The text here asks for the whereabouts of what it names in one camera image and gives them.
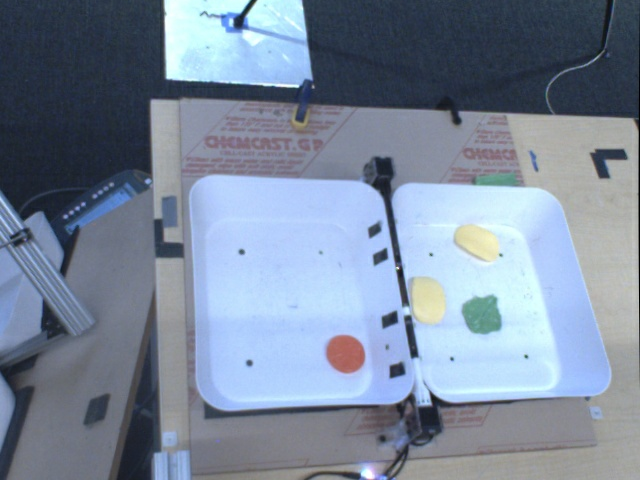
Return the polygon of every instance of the white tray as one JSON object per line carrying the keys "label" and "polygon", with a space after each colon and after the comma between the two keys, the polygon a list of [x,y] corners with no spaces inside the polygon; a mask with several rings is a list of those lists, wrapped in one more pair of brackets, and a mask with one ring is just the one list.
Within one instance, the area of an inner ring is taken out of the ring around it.
{"label": "white tray", "polygon": [[[393,197],[406,281],[437,279],[447,310],[415,322],[429,390],[454,402],[593,396],[611,370],[560,203],[536,188],[407,184]],[[498,236],[502,256],[475,259],[453,241],[462,224]],[[500,331],[473,334],[462,305],[494,294]]]}
{"label": "white tray", "polygon": [[[393,404],[413,386],[382,198],[355,181],[210,176],[190,193],[196,381],[222,410]],[[369,237],[369,228],[381,232]],[[388,259],[374,264],[373,256]],[[398,312],[398,323],[382,318]],[[355,373],[326,359],[341,334]],[[395,375],[402,363],[405,373]]]}

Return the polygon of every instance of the yellow oval object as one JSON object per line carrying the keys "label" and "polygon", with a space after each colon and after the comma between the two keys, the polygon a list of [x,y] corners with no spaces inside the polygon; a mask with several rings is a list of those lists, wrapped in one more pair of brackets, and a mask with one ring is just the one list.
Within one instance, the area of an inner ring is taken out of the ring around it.
{"label": "yellow oval object", "polygon": [[495,261],[500,254],[498,237],[488,229],[475,224],[460,226],[456,229],[453,239],[469,254],[484,261]]}
{"label": "yellow oval object", "polygon": [[437,324],[444,317],[446,300],[442,285],[431,277],[412,277],[409,282],[413,316],[423,324]]}

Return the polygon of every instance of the black rod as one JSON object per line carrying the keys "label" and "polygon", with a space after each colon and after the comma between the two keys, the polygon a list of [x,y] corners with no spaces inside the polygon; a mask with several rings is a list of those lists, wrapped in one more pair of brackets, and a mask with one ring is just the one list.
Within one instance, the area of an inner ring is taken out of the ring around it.
{"label": "black rod", "polygon": [[615,0],[607,0],[607,10],[604,16],[604,27],[602,29],[602,41],[600,43],[600,51],[607,51],[609,47],[609,31],[611,30],[611,20],[613,18],[613,7]]}
{"label": "black rod", "polygon": [[242,25],[244,25],[244,19],[247,17],[247,14],[249,14],[249,11],[251,10],[251,8],[254,6],[254,4],[257,1],[258,0],[249,0],[249,3],[242,10],[242,12],[240,14],[238,14],[235,18],[233,18],[233,26],[234,26],[234,28],[242,28]]}

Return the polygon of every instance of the green leaf-shaped object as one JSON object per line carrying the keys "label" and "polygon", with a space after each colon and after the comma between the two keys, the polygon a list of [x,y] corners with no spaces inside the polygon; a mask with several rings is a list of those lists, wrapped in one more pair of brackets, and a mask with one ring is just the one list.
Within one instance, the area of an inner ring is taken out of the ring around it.
{"label": "green leaf-shaped object", "polygon": [[462,314],[469,330],[476,334],[489,334],[502,327],[498,297],[495,295],[468,300],[462,305]]}

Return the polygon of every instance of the green object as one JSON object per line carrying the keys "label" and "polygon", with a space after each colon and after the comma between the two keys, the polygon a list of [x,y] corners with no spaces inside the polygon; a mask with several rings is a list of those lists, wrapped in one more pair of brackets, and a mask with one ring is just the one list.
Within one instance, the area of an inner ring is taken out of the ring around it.
{"label": "green object", "polygon": [[476,334],[489,334],[502,327],[498,297],[495,295],[468,300],[462,305],[462,314],[469,330]]}
{"label": "green object", "polygon": [[498,185],[503,187],[515,187],[518,185],[518,178],[515,172],[504,172],[500,174],[486,174],[476,176],[474,185]]}

